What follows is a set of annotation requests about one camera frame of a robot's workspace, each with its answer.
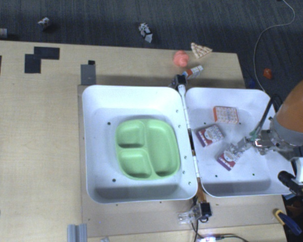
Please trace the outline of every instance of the white cable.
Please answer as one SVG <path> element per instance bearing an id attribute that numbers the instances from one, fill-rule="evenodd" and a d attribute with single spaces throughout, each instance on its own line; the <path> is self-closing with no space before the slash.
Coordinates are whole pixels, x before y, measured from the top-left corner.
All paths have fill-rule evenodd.
<path id="1" fill-rule="evenodd" d="M 259 40 L 260 38 L 262 37 L 263 33 L 271 28 L 274 28 L 274 27 L 280 27 L 280 26 L 286 26 L 286 25 L 290 25 L 294 19 L 295 19 L 295 11 L 294 9 L 285 1 L 285 0 L 282 0 L 288 7 L 291 8 L 291 10 L 293 11 L 293 19 L 289 22 L 289 23 L 285 23 L 285 24 L 277 24 L 277 25 L 273 25 L 273 26 L 270 26 L 268 27 L 267 29 L 263 30 L 261 32 L 261 34 L 259 35 L 258 39 L 257 39 L 257 42 L 256 42 L 256 45 L 255 45 L 255 49 L 254 49 L 254 73 L 255 73 L 255 77 L 256 77 L 256 80 L 257 80 L 257 83 L 259 84 L 260 88 L 266 93 L 265 89 L 263 88 L 263 86 L 261 85 L 260 81 L 258 80 L 258 77 L 257 77 L 257 73 L 256 73 L 256 64 L 255 64 L 255 56 L 256 56 L 256 49 L 257 49 L 257 45 L 259 43 Z"/>

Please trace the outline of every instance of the small box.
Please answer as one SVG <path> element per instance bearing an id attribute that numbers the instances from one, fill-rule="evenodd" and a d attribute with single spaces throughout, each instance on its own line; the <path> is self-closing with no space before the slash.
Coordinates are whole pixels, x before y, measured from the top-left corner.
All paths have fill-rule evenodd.
<path id="1" fill-rule="evenodd" d="M 237 109 L 234 107 L 216 106 L 213 108 L 214 120 L 219 123 L 237 124 Z"/>
<path id="2" fill-rule="evenodd" d="M 228 171 L 230 171 L 236 164 L 236 162 L 241 158 L 241 152 L 232 152 L 229 149 L 224 150 L 222 154 L 218 157 L 218 162 L 224 166 Z"/>
<path id="3" fill-rule="evenodd" d="M 198 130 L 196 132 L 196 136 L 203 147 L 209 146 L 210 144 L 218 142 L 224 138 L 217 125 Z"/>

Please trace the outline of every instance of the dark gray floor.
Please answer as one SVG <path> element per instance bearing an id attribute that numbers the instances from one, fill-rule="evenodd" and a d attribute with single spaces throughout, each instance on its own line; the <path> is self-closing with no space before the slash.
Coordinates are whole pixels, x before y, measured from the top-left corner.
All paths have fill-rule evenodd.
<path id="1" fill-rule="evenodd" d="M 303 79 L 303 0 L 286 1 L 295 21 L 267 31 L 256 56 L 264 88 L 283 99 Z M 36 23 L 45 16 L 55 25 L 41 32 Z M 10 39 L 164 49 L 189 49 L 193 41 L 237 53 L 246 85 L 255 78 L 261 31 L 291 19 L 291 9 L 276 0 L 0 0 L 0 28 Z M 141 22 L 153 30 L 152 44 L 139 35 Z M 272 80 L 262 76 L 264 68 L 272 69 Z"/>

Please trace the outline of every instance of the light wood tabletop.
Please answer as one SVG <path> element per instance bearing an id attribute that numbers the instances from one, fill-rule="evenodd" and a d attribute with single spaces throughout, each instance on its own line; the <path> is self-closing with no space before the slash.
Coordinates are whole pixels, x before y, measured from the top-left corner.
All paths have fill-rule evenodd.
<path id="1" fill-rule="evenodd" d="M 59 60 L 41 60 L 41 74 L 24 73 L 25 54 L 35 46 L 60 48 Z M 95 61 L 96 82 L 106 85 L 168 86 L 182 69 L 174 50 L 0 41 L 0 241 L 67 240 L 68 224 L 82 218 L 78 85 L 80 67 Z M 213 52 L 188 67 L 204 71 L 191 86 L 244 88 L 236 54 Z M 200 234 L 234 233 L 248 241 L 286 241 L 272 211 L 285 211 L 281 196 L 212 198 L 214 215 Z M 167 223 L 190 202 L 119 204 L 98 208 L 101 227 L 88 234 L 113 241 L 186 241 L 189 225 Z M 117 218 L 112 207 L 117 207 Z M 149 222 L 143 215 L 149 214 Z M 136 216 L 132 223 L 128 217 Z"/>

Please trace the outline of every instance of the wooden table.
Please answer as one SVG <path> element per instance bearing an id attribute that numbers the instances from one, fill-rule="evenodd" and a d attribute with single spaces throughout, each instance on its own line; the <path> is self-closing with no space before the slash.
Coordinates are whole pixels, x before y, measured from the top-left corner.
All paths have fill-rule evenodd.
<path id="1" fill-rule="evenodd" d="M 25 74 L 25 54 L 35 46 L 60 48 L 59 60 L 42 60 L 41 74 Z M 167 86 L 182 69 L 172 63 L 173 50 L 81 46 L 0 41 L 0 241 L 67 240 L 67 225 L 82 223 L 79 158 L 77 86 L 80 65 L 96 63 L 97 83 L 111 85 Z M 191 57 L 190 67 L 204 71 L 194 86 L 244 88 L 237 56 L 212 53 L 199 60 Z M 286 241 L 284 230 L 272 210 L 284 209 L 280 196 L 211 198 L 214 216 L 201 225 L 201 234 L 235 233 L 249 241 Z M 180 209 L 171 202 L 153 206 L 160 215 L 154 223 L 130 233 L 126 212 L 105 229 L 113 241 L 192 241 L 188 225 L 178 231 L 176 223 L 162 225 L 157 220 L 176 215 Z M 152 213 L 143 203 L 136 211 Z M 101 237 L 88 241 L 100 241 Z"/>

